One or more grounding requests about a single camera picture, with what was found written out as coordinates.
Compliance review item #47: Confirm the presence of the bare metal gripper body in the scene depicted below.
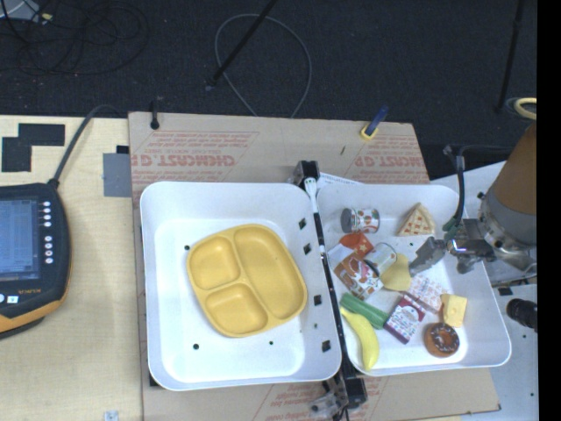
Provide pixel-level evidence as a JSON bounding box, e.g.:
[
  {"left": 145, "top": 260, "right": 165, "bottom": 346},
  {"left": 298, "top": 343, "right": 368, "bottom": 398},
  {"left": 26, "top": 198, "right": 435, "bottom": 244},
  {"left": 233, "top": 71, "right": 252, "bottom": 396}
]
[{"left": 446, "top": 210, "right": 538, "bottom": 275}]

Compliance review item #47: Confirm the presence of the toy pizza slice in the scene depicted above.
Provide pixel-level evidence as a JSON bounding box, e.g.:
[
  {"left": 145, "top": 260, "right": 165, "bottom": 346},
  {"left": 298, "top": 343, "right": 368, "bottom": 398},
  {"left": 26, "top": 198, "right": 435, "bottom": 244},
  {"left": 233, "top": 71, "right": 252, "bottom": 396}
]
[{"left": 395, "top": 202, "right": 437, "bottom": 238}]

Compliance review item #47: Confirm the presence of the white packet with red print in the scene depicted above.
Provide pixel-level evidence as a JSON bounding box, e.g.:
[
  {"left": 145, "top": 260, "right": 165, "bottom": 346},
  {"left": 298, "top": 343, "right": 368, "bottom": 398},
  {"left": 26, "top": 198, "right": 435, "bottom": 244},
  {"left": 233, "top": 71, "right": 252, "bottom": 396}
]
[{"left": 404, "top": 274, "right": 449, "bottom": 315}]

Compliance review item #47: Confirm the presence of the pale yellow toy crisp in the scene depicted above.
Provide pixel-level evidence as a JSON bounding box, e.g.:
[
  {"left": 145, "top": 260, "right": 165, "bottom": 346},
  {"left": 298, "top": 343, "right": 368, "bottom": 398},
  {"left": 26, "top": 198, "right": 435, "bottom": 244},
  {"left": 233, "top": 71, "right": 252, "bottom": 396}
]
[{"left": 380, "top": 253, "right": 414, "bottom": 293}]

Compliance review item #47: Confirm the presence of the silver can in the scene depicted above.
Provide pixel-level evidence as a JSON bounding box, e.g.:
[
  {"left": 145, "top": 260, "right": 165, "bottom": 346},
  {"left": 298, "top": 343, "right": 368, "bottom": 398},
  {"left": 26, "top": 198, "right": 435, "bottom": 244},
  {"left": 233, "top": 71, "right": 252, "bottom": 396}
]
[{"left": 363, "top": 242, "right": 398, "bottom": 278}]

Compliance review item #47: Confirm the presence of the yellow toy cheese wedge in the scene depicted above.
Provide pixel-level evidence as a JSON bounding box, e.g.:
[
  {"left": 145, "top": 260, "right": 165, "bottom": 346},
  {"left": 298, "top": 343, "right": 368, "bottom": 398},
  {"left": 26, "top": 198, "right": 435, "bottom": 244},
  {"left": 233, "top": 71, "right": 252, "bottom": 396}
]
[{"left": 439, "top": 292, "right": 469, "bottom": 329}]

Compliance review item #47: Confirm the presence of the red and white carton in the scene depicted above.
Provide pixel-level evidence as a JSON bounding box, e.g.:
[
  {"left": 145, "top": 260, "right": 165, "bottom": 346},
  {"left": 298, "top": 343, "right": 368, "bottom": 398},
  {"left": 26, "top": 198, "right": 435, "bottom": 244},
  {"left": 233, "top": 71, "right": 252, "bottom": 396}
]
[{"left": 383, "top": 296, "right": 428, "bottom": 346}]

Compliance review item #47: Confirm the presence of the orange packet with yellow star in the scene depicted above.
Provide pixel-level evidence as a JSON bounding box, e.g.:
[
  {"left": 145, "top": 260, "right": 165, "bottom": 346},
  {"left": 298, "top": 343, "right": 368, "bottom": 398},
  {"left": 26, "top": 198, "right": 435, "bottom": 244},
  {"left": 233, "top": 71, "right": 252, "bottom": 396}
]
[{"left": 338, "top": 232, "right": 375, "bottom": 259}]

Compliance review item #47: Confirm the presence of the small can with orange print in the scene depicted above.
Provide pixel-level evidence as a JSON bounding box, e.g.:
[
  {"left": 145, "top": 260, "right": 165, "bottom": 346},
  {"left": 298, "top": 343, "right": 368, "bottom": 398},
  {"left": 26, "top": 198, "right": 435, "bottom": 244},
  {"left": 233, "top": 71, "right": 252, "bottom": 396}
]
[{"left": 340, "top": 207, "right": 380, "bottom": 234}]

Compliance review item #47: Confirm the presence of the white and orange carton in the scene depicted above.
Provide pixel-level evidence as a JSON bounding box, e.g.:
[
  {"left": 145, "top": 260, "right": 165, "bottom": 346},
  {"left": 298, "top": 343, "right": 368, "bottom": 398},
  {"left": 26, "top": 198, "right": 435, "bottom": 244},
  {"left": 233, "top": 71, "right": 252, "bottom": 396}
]
[{"left": 333, "top": 252, "right": 385, "bottom": 302}]

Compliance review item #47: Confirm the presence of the white plastic tray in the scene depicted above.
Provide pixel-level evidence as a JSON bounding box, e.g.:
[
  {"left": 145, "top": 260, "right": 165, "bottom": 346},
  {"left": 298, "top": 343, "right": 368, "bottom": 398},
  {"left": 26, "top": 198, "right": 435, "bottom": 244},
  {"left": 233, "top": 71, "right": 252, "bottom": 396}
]
[
  {"left": 315, "top": 182, "right": 513, "bottom": 377},
  {"left": 138, "top": 180, "right": 344, "bottom": 392}
]

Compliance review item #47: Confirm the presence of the brown toy doughnut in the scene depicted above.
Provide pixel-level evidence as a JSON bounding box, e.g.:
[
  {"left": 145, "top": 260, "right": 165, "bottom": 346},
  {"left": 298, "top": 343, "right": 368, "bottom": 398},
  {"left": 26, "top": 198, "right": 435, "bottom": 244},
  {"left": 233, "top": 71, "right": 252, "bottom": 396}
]
[{"left": 423, "top": 322, "right": 461, "bottom": 360}]

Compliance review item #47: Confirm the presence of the green toy vegetable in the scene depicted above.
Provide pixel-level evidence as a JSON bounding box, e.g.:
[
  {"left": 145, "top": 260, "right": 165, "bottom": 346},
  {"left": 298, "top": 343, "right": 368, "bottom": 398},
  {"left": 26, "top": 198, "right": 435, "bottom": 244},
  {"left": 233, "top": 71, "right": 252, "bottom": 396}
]
[{"left": 339, "top": 292, "right": 389, "bottom": 330}]

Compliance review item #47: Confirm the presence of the yellow banana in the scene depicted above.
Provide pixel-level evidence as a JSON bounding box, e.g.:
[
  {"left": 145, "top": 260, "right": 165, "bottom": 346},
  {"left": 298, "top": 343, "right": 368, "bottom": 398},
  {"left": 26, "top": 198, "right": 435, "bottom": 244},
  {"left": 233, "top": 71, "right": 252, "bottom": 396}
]
[{"left": 339, "top": 306, "right": 380, "bottom": 373}]

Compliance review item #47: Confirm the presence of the thin black and white rod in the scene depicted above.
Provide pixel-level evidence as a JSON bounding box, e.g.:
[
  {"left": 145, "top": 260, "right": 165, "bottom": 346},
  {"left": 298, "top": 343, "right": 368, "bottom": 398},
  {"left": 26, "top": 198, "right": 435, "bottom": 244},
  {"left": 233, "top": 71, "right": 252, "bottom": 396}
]
[{"left": 303, "top": 176, "right": 354, "bottom": 383}]

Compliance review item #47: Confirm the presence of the yellow divided plate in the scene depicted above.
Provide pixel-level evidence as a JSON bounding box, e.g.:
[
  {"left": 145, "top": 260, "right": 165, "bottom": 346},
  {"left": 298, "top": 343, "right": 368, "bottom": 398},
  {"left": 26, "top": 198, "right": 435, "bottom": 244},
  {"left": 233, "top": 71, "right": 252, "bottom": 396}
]
[{"left": 185, "top": 223, "right": 309, "bottom": 339}]

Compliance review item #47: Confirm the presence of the brown cardboard board red print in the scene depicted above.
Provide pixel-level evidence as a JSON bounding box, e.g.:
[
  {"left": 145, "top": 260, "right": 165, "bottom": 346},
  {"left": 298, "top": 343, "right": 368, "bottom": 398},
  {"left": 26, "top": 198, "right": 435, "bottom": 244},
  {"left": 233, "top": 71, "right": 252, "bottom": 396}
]
[{"left": 127, "top": 111, "right": 502, "bottom": 421}]

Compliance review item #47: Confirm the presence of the black cylinder on white bracket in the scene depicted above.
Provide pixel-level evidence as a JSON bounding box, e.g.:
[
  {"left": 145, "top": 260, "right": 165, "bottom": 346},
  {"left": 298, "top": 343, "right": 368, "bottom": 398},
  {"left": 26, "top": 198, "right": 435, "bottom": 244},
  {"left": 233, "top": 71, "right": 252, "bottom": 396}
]
[{"left": 490, "top": 269, "right": 538, "bottom": 332}]

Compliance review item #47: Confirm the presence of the black block with thin wires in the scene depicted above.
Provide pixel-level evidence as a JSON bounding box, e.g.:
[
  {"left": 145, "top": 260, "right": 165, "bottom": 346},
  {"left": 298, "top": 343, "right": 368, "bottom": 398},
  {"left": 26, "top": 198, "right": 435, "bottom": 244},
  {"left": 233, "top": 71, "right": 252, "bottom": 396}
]
[
  {"left": 323, "top": 375, "right": 369, "bottom": 412},
  {"left": 292, "top": 160, "right": 321, "bottom": 188}
]

